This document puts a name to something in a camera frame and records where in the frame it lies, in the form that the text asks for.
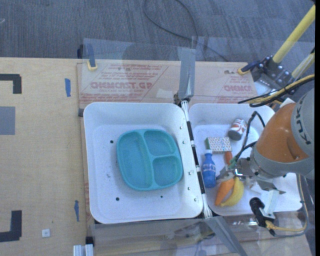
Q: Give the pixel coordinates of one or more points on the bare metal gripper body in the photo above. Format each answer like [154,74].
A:
[244,168]

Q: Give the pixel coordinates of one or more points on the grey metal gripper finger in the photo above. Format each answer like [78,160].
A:
[237,173]
[222,173]

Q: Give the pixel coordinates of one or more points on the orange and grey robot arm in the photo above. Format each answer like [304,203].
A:
[280,140]

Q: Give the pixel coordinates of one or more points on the blue plastic bottle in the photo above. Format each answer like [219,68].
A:
[209,172]

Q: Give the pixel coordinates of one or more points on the orange carrot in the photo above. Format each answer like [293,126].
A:
[223,191]

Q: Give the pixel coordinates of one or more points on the yellow banana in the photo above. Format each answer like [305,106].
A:
[237,193]

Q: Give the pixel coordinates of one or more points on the white red patterned packet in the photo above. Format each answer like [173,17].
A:
[220,144]

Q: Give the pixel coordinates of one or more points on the white and orange can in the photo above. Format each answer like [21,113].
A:
[237,128]

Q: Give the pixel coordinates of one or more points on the white plastic tray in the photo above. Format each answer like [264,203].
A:
[212,117]
[105,175]

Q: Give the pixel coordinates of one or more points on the teal divided plate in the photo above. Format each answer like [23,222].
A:
[147,160]

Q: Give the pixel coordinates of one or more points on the brown cardboard board red print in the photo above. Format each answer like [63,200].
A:
[125,85]

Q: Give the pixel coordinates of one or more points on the black cylinder on white bracket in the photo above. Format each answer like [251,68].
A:
[260,212]

